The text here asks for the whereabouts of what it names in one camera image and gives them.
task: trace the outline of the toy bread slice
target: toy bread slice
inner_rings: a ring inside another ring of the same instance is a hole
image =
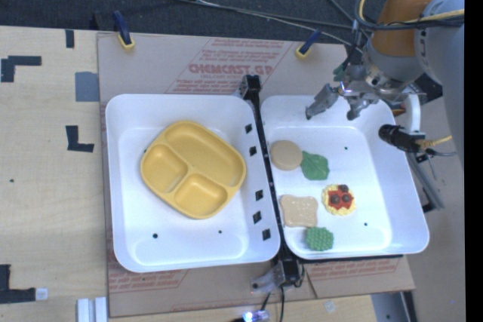
[[[312,196],[303,198],[283,195],[280,198],[284,223],[288,227],[314,227],[317,225],[317,200]]]

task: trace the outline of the black tape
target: black tape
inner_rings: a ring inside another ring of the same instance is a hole
[[[67,29],[66,30],[66,47],[67,48],[74,48],[75,41],[74,41],[74,30]]]
[[[13,82],[15,76],[15,66],[40,66],[42,57],[9,55],[7,59],[2,58],[2,73],[0,82]]]
[[[9,287],[10,265],[0,265],[0,304],[35,301],[36,290],[12,290]]]
[[[2,59],[2,73],[0,74],[0,82],[13,82],[15,75],[15,65],[9,60]]]
[[[77,152],[90,152],[90,153],[94,151],[94,144],[78,143],[78,126],[67,125],[66,132],[67,132],[67,141],[69,142],[69,145],[67,146],[67,150],[73,150]]]
[[[93,72],[77,72],[75,74],[75,101],[99,102],[99,82]]]

